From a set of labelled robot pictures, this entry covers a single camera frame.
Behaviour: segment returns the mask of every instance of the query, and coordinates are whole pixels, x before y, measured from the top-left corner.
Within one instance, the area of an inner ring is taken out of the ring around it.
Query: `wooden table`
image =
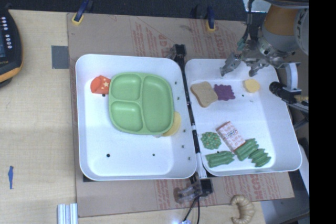
[[[0,89],[0,223],[57,223],[57,205],[76,203],[68,69],[53,69],[51,47],[68,46],[67,13],[11,10],[24,66]],[[13,188],[8,171],[12,166]],[[263,224],[261,204],[251,224]],[[78,223],[180,223],[188,209],[79,218]],[[227,223],[231,205],[201,207],[200,223]],[[197,208],[188,219],[197,220]]]

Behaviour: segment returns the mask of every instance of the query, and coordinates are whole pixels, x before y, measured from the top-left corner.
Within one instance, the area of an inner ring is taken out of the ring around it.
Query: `yellow clamp pad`
[[[216,26],[214,26],[214,28],[210,28],[210,25],[209,25],[209,21],[206,20],[205,22],[205,28],[206,30],[208,30],[209,32],[214,32],[216,30]]]
[[[76,15],[77,15],[77,13],[74,14],[74,16],[72,17],[71,21],[72,21],[72,23],[73,23],[74,25],[80,25],[81,22],[83,21],[84,15],[82,15],[82,16],[80,17],[80,19],[79,19],[78,22],[75,21],[75,17],[76,17]]]

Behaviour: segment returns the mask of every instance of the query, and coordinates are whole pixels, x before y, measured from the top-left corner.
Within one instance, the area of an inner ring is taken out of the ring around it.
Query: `blue marking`
[[[11,165],[8,171],[9,189],[13,189],[13,169],[14,167]]]

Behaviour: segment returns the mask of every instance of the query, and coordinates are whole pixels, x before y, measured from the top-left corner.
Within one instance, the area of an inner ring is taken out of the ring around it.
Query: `green divided plate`
[[[120,73],[110,82],[109,113],[120,131],[162,134],[174,120],[172,89],[165,79],[154,74]]]

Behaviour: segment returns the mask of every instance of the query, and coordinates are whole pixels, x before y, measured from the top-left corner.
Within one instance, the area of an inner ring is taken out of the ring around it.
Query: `cardboard sheet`
[[[82,23],[75,26],[72,17],[68,14],[67,23],[79,217],[189,207],[189,202],[178,204],[173,195],[175,189],[188,187],[189,179],[85,179],[79,167],[75,63],[84,54],[166,57],[174,44],[186,46],[186,60],[226,59],[236,50],[245,25],[218,20],[216,30],[208,32],[205,20],[201,19],[85,14]],[[212,177],[211,181],[214,192],[200,202],[201,206],[228,204],[235,194],[243,194],[252,201],[294,196],[288,173]]]

